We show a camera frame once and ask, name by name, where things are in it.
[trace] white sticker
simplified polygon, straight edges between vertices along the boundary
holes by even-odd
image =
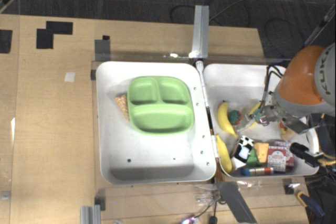
[[[75,72],[67,72],[65,74],[64,81],[65,82],[74,82],[75,81],[75,75],[76,75]]]

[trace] metal bracket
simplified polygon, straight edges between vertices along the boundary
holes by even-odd
[[[195,6],[194,36],[190,58],[207,58],[209,46],[209,7]]]
[[[100,205],[80,208],[80,224],[101,224]]]

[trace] green plate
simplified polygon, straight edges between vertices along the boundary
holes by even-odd
[[[186,84],[172,77],[139,77],[128,88],[128,109],[136,130],[144,134],[175,134],[194,124]]]

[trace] wooden table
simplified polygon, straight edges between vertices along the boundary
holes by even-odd
[[[36,29],[46,28],[47,20],[73,22],[73,34],[54,35],[53,50],[36,49]],[[110,36],[112,53],[185,54],[191,49],[193,26],[0,15],[0,29],[13,30],[14,37],[11,53],[0,55],[0,68],[12,71],[1,74],[1,86],[7,85],[7,92],[0,98],[16,102],[10,117],[8,111],[0,110],[2,119],[7,115],[0,121],[2,125],[8,125],[13,114],[16,116],[12,185],[8,185],[12,190],[10,214],[9,202],[2,200],[0,222],[79,223],[80,207],[92,206],[96,194],[90,80],[95,39]],[[232,27],[210,27],[209,54],[264,56],[256,29]],[[65,82],[67,72],[76,73],[74,82]],[[8,91],[9,87],[15,89],[15,84],[17,92]],[[8,132],[0,133],[4,137],[1,141],[7,144]],[[2,167],[11,166],[11,151],[8,155],[1,158]],[[296,180],[299,188],[306,190],[303,179]],[[275,191],[265,188],[259,199],[247,195],[258,222],[308,223],[305,209],[295,197],[284,195],[280,184],[273,185]],[[153,206],[155,202],[148,196],[141,206]],[[122,219],[129,224],[179,223],[190,213],[135,218],[136,208],[125,204],[118,210],[123,210],[121,215],[132,212]],[[236,223],[227,206],[218,210],[219,223]],[[202,223],[207,223],[207,216]],[[113,223],[113,219],[102,223]]]

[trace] green tray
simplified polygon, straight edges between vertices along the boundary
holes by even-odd
[[[194,124],[186,84],[172,77],[138,77],[128,88],[128,109],[134,128],[144,134],[176,134]]]

